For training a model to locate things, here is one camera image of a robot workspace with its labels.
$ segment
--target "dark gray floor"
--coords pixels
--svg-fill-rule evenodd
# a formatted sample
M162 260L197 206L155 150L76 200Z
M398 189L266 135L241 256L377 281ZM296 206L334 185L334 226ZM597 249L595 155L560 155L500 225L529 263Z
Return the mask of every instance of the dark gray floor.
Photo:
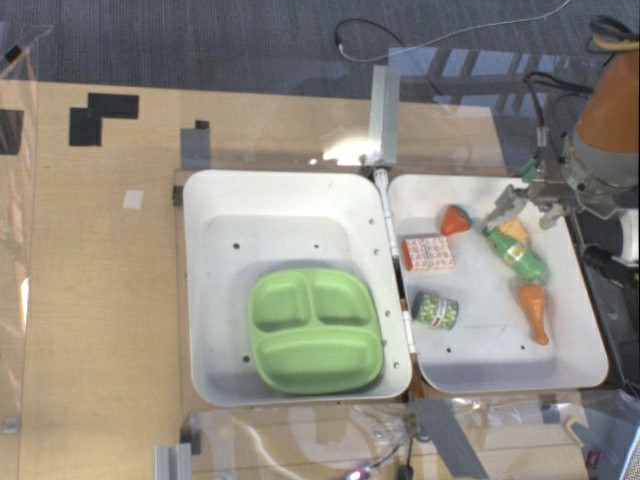
M365 17L419 43L562 1L0 0L0 21L53 26L41 44L39 76L47 81L367 97L370 67L345 63L335 50L333 29L343 18ZM442 46L579 55L594 14L637 29L638 9L639 0L576 0L543 22L475 31ZM343 39L365 57L394 45L366 27L345 28ZM349 82L335 82L345 66Z

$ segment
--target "green plate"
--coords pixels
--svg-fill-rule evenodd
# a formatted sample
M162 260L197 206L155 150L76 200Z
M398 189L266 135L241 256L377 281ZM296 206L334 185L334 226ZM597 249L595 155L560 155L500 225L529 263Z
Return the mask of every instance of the green plate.
M282 270L262 277L249 300L249 331L260 377L284 393L355 390L382 368L369 291L341 270Z

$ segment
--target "small box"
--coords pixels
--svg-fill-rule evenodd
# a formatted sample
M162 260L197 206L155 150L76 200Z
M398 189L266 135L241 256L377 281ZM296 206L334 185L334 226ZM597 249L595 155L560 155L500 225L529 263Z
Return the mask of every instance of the small box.
M402 253L409 272L453 268L453 254L447 237L407 238Z

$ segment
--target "wooden table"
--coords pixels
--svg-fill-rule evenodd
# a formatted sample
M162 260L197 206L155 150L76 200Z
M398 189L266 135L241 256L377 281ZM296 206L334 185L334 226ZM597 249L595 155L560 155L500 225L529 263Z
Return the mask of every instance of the wooden table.
M174 171L180 167L180 129L193 128L195 120L210 122L217 167L258 166L250 163L254 159L296 162L321 158L323 144L336 133L366 129L369 102L2 84L0 108L27 103L32 107L26 109L33 118L25 121L24 133L34 137L37 132L37 162L22 429L20 434L0 436L0 478L17 478L19 447L21 480L150 479L154 446L176 444L185 409L207 408L193 397L188 375L181 377L185 366L180 362L171 198ZM17 91L30 96L12 99ZM139 95L139 118L104 119L102 147L70 147L69 109L86 107L89 92ZM444 119L443 113L451 112L457 118ZM451 170L450 159L455 158L458 165L474 163L487 172L501 171L488 110L401 104L399 122L401 160ZM460 151L468 152L466 158ZM25 159L0 161L15 171ZM123 207L131 190L143 192L139 209ZM23 205L28 210L28 198ZM25 211L25 229L30 227L28 214ZM5 284L12 289L16 281ZM20 340L3 341L0 347L2 361L13 347L20 362ZM14 371L21 373L18 366ZM3 400L14 392L0 380ZM323 432L340 428L338 419L327 414ZM262 427L265 435L277 440L278 425ZM538 427L524 433L516 429L520 437L515 455L510 455L511 470L541 473L555 468L555 478L579 478L578 448L565 438L540 444L541 432L549 429ZM500 442L513 442L514 435L505 434ZM531 447L528 442L538 444ZM494 464L498 472L504 470L499 469L505 457L500 450L494 443L481 454L481 460ZM298 464L297 474L304 477L307 471L313 478L314 466L301 463L304 457L296 458L295 451L289 453ZM245 450L238 460L257 464L247 455ZM286 450L279 451L280 457L286 455ZM432 473L448 478L428 445L416 450L414 463L417 478ZM236 478L286 477L266 463L253 472L242 471ZM393 478L391 469L383 473L383 478ZM215 478L202 468L194 477Z

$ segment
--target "tin can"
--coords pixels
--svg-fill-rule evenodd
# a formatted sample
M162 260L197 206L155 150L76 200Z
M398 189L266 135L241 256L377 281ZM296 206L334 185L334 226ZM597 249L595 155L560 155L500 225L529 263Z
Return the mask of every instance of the tin can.
M414 300L412 314L419 322L448 331L458 318L458 302L432 293L420 292Z

